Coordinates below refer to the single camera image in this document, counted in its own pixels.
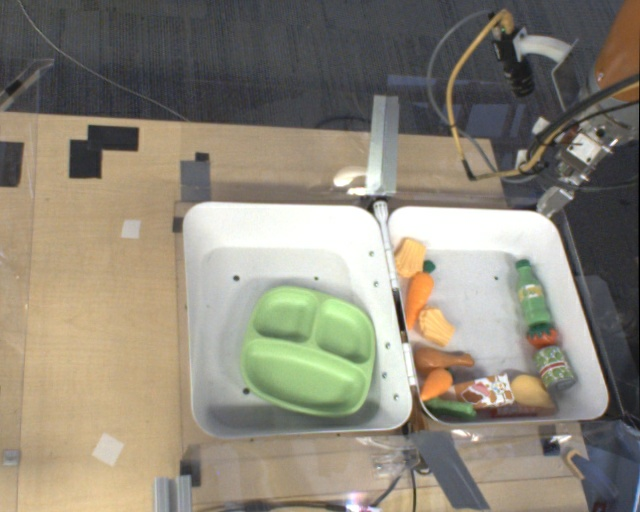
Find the green bottle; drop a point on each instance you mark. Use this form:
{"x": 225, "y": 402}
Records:
{"x": 531, "y": 295}

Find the white plastic tray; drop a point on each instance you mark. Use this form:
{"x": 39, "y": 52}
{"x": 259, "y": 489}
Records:
{"x": 220, "y": 325}
{"x": 480, "y": 310}

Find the red tomato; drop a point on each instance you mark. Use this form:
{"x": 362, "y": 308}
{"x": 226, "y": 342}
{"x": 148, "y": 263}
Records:
{"x": 542, "y": 337}

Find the green cucumber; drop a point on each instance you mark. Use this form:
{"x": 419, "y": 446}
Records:
{"x": 450, "y": 408}

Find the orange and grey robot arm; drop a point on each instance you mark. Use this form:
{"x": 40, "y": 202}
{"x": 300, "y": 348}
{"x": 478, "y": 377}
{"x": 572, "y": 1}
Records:
{"x": 620, "y": 45}

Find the brown and white carton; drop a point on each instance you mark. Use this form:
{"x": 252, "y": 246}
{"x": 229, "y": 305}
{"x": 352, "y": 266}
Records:
{"x": 487, "y": 391}

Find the green divided plate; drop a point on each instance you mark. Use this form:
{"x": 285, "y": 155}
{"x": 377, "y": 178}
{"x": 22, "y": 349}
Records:
{"x": 305, "y": 360}

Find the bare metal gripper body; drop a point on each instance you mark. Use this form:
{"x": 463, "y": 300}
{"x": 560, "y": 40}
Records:
{"x": 585, "y": 150}

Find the small orange carrot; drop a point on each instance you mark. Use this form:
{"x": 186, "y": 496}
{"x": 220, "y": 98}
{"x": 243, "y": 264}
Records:
{"x": 436, "y": 384}

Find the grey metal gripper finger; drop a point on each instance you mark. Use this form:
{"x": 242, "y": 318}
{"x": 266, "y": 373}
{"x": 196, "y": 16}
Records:
{"x": 552, "y": 200}

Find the green and white can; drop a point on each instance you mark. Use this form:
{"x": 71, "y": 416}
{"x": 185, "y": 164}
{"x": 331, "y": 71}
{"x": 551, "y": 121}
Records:
{"x": 554, "y": 369}

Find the brown chicken drumstick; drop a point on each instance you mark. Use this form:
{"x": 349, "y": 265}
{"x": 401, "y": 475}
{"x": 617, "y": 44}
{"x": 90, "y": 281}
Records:
{"x": 435, "y": 359}

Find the large orange carrot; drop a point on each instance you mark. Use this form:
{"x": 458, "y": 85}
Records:
{"x": 419, "y": 295}

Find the black cylinder on white bracket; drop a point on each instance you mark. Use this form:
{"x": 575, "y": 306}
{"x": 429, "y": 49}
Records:
{"x": 517, "y": 67}

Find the orange ridged biscuit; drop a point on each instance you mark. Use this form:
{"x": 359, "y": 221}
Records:
{"x": 410, "y": 257}
{"x": 436, "y": 327}

